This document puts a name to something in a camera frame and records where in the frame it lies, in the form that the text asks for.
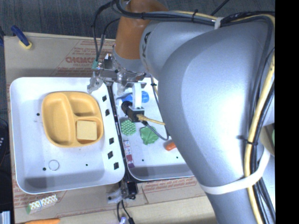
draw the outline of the yellow divided plate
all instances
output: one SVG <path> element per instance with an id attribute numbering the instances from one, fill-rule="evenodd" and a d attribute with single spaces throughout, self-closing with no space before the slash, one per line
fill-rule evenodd
<path id="1" fill-rule="evenodd" d="M 104 133 L 98 102 L 76 91 L 54 92 L 42 104 L 47 138 L 59 147 L 79 147 L 99 141 Z"/>

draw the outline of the cardboard surface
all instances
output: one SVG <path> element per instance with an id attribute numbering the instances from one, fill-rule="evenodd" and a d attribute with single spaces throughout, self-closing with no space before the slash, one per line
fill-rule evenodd
<path id="1" fill-rule="evenodd" d="M 5 37 L 9 114 L 9 86 L 16 78 L 90 77 L 92 74 L 91 66 L 95 57 L 94 42 L 92 38 L 33 33 L 25 33 L 25 35 L 33 44 L 30 50 L 25 50 L 21 47 L 18 44 L 17 37 Z M 104 57 L 107 52 L 112 51 L 113 43 L 114 40 L 107 39 L 105 41 L 100 57 Z M 11 128 L 10 137 L 11 154 L 14 154 Z M 72 217 L 79 214 L 116 210 L 116 203 L 107 203 L 106 193 L 116 191 L 118 189 L 118 184 L 30 195 L 24 193 L 16 182 L 14 155 L 12 155 L 12 174 L 16 224 L 36 219 Z M 138 188 L 139 193 L 136 196 L 136 199 L 127 202 L 128 207 L 137 207 L 145 204 L 163 203 L 202 196 L 204 197 L 204 206 L 202 206 L 202 208 L 205 208 L 206 205 L 209 217 L 213 216 L 213 210 L 207 201 L 205 193 L 194 177 L 144 182 L 138 184 Z M 56 194 L 58 198 L 58 201 L 54 206 L 34 214 L 28 215 L 26 213 L 26 206 L 29 203 L 52 194 Z M 95 220 L 98 220 L 99 217 L 97 215 L 94 216 Z"/>

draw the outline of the white cable tie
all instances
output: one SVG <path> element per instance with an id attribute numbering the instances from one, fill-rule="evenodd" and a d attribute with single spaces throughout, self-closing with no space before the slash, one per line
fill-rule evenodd
<path id="1" fill-rule="evenodd" d="M 220 194 L 234 192 L 241 189 L 246 189 L 248 187 L 253 186 L 261 179 L 268 165 L 269 159 L 270 159 L 270 152 L 266 148 L 264 148 L 259 166 L 257 170 L 254 173 L 252 173 L 250 176 L 239 179 L 235 182 L 231 182 L 223 186 L 207 187 L 201 184 L 200 186 L 206 193 L 213 194 L 213 195 L 220 195 Z"/>
<path id="2" fill-rule="evenodd" d="M 221 20 L 223 19 L 223 17 L 217 17 L 216 21 L 215 21 L 215 24 L 214 24 L 214 29 L 218 29 L 220 28 L 220 25 L 221 25 Z"/>

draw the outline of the blue object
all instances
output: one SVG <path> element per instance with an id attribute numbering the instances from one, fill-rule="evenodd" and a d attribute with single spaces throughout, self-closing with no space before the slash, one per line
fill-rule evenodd
<path id="1" fill-rule="evenodd" d="M 20 39 L 20 41 L 25 45 L 25 46 L 29 46 L 30 43 L 27 40 L 26 36 L 24 35 L 24 33 L 16 26 L 13 25 L 11 27 L 12 32 Z"/>
<path id="2" fill-rule="evenodd" d="M 142 96 L 142 100 L 141 100 L 142 103 L 147 103 L 150 100 L 149 94 L 146 91 L 142 91 L 141 96 Z M 121 100 L 123 102 L 124 101 L 133 102 L 133 95 L 132 95 L 132 93 L 129 93 L 127 96 L 121 98 Z"/>

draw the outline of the orange object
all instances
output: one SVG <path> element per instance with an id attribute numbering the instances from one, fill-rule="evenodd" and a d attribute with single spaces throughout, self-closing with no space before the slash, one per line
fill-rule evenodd
<path id="1" fill-rule="evenodd" d="M 80 147 L 99 141 L 104 133 L 98 102 L 78 91 L 53 92 L 42 103 L 43 127 L 59 147 Z"/>
<path id="2" fill-rule="evenodd" d="M 170 144 L 168 144 L 168 145 L 166 145 L 166 150 L 167 151 L 170 151 L 170 150 L 172 150 L 172 149 L 174 149 L 174 148 L 176 148 L 177 146 L 174 144 L 174 142 L 171 142 Z"/>
<path id="3" fill-rule="evenodd" d="M 132 13 L 168 11 L 156 0 L 131 0 L 126 10 Z M 115 39 L 115 51 L 120 57 L 129 60 L 140 59 L 140 39 L 149 22 L 150 20 L 121 17 Z"/>
<path id="4" fill-rule="evenodd" d="M 59 218 L 53 218 L 53 219 L 45 219 L 45 220 L 26 222 L 25 224 L 57 224 L 59 222 L 60 222 Z"/>

